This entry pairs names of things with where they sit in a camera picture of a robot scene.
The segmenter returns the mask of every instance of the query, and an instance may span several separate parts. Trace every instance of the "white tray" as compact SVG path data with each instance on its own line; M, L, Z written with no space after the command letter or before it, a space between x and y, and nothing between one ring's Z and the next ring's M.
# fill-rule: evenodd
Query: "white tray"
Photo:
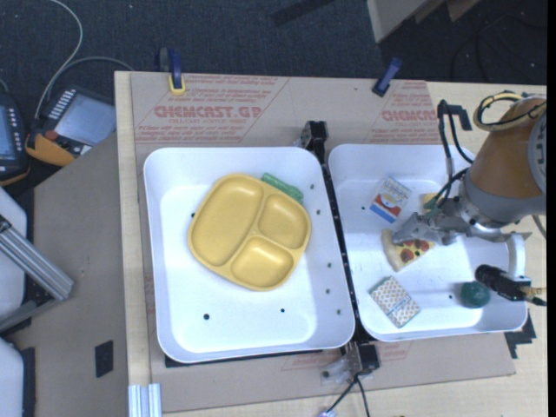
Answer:
M452 155L456 171L468 166L456 149ZM492 293L485 307L471 309L463 307L458 299L460 285L473 281L474 270L480 264L507 270L509 257L505 244L459 237L451 246L437 245L398 273L391 269L382 251L381 231L396 230L414 211L420 211L420 195L435 193L446 182L445 157L440 145L341 145L331 151L329 167L361 323L374 338L400 341L522 327L526 320L523 301L511 302ZM388 176L412 190L394 224L369 210ZM454 184L452 195L457 188L458 184ZM368 293L392 275L421 308L402 328L386 317Z
M267 172L300 189L312 222L305 254L281 287L256 292L212 273L189 251L191 214L232 173ZM321 167L284 148L158 149L144 164L162 350L183 363L337 348L354 314Z

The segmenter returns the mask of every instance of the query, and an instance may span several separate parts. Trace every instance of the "table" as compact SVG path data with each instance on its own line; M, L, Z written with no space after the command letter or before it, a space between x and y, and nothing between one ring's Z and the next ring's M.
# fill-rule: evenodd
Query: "table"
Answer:
M116 73L116 112L118 168L122 215L122 258L127 360L129 384L147 385L151 382L149 368L149 338L147 329L140 215L137 203L138 181L132 118L131 73ZM434 104L441 98L461 104L473 112L485 96L513 89L546 93L546 88L495 84L428 83ZM463 145L476 152L484 140L482 132L473 133ZM520 227L534 230L529 219ZM528 274L535 284L546 285L546 244L537 232L527 241ZM373 416L430 415L547 415L547 353L546 309L531 308L537 332L532 345L519 347L515 361L517 375L474 381L434 384L403 389L373 391L367 394ZM282 400L238 407L172 413L175 417L317 415L335 400L334 396L302 400ZM337 407L340 415L362 415L358 394L350 394Z

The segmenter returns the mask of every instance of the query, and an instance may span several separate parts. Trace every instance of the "white cable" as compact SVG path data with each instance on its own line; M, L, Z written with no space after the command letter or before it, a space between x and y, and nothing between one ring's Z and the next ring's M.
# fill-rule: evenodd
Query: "white cable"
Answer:
M55 3L59 6L62 6L62 8L64 8L65 10L67 10L71 16L76 20L77 22L77 26L79 27L79 40L77 41L77 45L74 48L73 52L71 53L71 55L68 57L68 59L62 64L62 66L58 69L58 71L54 74L54 76L52 76L52 78L50 79L49 83L46 85L46 88L44 89L43 94L41 95L40 100L38 101L38 105L36 106L36 111L35 111L35 118L38 119L39 117L39 113L41 111L41 107L43 105L43 100L46 97L46 94L48 93L50 86L52 85L52 83L58 78L58 75L61 74L63 72L63 69L66 67L66 65L68 63L70 63L73 58L76 56L77 51L79 51L79 49L81 48L81 44L83 42L83 26L81 25L81 21L79 20L79 17L76 15L76 13L71 10L67 5L65 5L62 2L59 2L58 0L46 0L48 2L52 2Z

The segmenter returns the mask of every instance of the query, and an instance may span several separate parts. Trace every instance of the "green ball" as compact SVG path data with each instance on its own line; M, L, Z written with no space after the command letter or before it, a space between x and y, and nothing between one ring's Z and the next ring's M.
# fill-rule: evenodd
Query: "green ball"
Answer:
M466 308L482 308L490 300L490 289L476 281L464 282L460 297Z

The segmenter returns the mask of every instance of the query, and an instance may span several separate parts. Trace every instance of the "pizza slice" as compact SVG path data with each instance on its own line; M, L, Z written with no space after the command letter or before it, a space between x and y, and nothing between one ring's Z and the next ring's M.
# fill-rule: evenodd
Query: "pizza slice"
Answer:
M389 229L382 230L381 240L388 262L396 272L422 258L426 252L434 247L434 242L421 239L394 244L392 230Z

